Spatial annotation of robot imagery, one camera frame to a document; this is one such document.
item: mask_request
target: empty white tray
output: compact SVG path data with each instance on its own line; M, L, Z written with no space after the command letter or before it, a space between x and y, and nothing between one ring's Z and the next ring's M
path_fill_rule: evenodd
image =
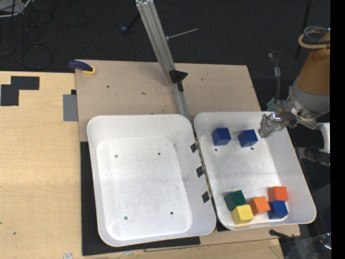
M232 230L274 226L279 224L311 223L316 209L296 157L287 129L268 138L258 134L262 115L270 112L209 112L194 119L195 130L202 151L215 207L220 222ZM212 132L227 127L231 141L225 146L213 144ZM238 135L254 129L258 142L252 149L242 148ZM268 214L255 216L248 224L235 225L224 196L242 190L249 202L254 197L266 196L273 186L286 186L289 215L282 220L270 220Z
M98 116L87 126L100 237L126 246L213 231L192 125L178 114Z

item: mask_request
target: toy block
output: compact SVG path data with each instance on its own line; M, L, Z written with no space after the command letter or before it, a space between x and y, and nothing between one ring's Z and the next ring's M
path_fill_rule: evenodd
M269 201L288 201L289 196L285 186L274 186L267 191Z
M261 215L269 210L271 210L268 201L265 196L255 197L249 203L252 208L253 215Z
M250 205L235 207L233 211L231 211L231 215L235 225L249 223L254 218Z
M270 208L271 210L267 212L270 220L279 220L288 215L285 201L272 201Z
M242 190L228 193L228 195L224 197L224 200L229 211L234 209L236 206L247 204L246 199L244 198L244 195L242 193Z
M215 146L224 146L230 142L231 136L227 127L217 128L212 132L212 139Z
M258 137L255 133L255 130L248 129L246 131L242 131L238 135L238 140L241 144L241 147L250 147L253 146L256 142L258 142Z

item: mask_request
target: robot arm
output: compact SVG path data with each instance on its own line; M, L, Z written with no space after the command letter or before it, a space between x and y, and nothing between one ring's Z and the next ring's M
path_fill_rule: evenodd
M311 37L313 33L323 36L316 40ZM330 111L330 30L308 27L299 37L299 44L314 50L290 87L288 98L278 100L269 116L263 115L258 130L262 138L297 124L313 130L324 128L317 119Z

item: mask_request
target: black mat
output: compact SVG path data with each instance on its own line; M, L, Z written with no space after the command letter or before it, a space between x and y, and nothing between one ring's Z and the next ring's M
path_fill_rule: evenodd
M81 226L82 226L82 254L96 255L148 248L166 248L194 246L200 244L199 237L181 238L167 241L157 241L145 244L135 244L125 247L111 247L104 243L97 228L96 207L92 180L92 168L88 142L80 143L81 154Z

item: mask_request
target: metal device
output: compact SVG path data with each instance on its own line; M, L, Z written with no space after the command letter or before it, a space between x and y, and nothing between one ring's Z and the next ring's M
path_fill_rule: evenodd
M181 115L190 119L182 86L182 80L188 74L175 68L154 1L136 0L135 2L161 69L168 83L173 86L178 110Z
M313 33L321 34L321 39L312 38ZM263 114L258 132L266 138L275 131L302 124L321 130L329 153L329 124L318 122L318 118L330 111L330 29L308 27L299 37L299 44L313 50L290 87L287 99L278 100L270 115Z

